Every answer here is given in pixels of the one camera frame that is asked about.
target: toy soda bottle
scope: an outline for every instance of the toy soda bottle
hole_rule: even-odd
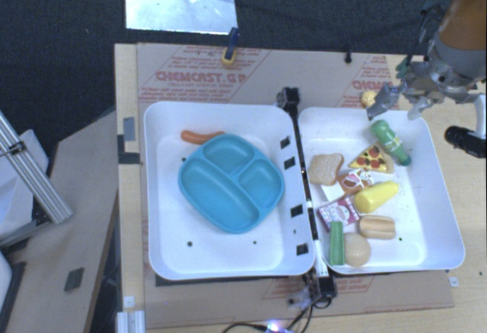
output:
[[[376,121],[371,127],[372,134],[376,136],[384,150],[393,156],[402,166],[408,166],[411,163],[411,157],[404,151],[403,143],[397,137],[396,133],[389,127],[384,120]]]

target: black carpet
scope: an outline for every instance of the black carpet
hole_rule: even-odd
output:
[[[405,54],[426,1],[236,0],[240,45]],[[225,37],[127,30],[125,0],[0,0],[0,110],[46,151],[114,104],[115,43],[224,45]]]

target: pizza slice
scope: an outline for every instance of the pizza slice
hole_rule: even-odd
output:
[[[363,168],[365,170],[382,173],[394,172],[394,162],[392,157],[382,149],[378,142],[362,151],[355,160],[349,164],[349,167]]]

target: blue plate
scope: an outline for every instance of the blue plate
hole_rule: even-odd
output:
[[[196,210],[229,233],[255,227],[284,193],[277,167],[236,135],[219,135],[204,143],[183,163],[178,182]]]

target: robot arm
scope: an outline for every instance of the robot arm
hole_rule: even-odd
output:
[[[387,111],[400,94],[413,105],[410,119],[418,118],[424,109],[443,102],[445,97],[456,103],[474,103],[476,131],[452,127],[445,138],[474,156],[485,157],[485,94],[469,91],[485,80],[486,12],[486,0],[452,0],[429,42],[425,60],[411,62],[409,55],[398,66],[400,85],[384,85],[374,105],[367,109],[368,118]]]

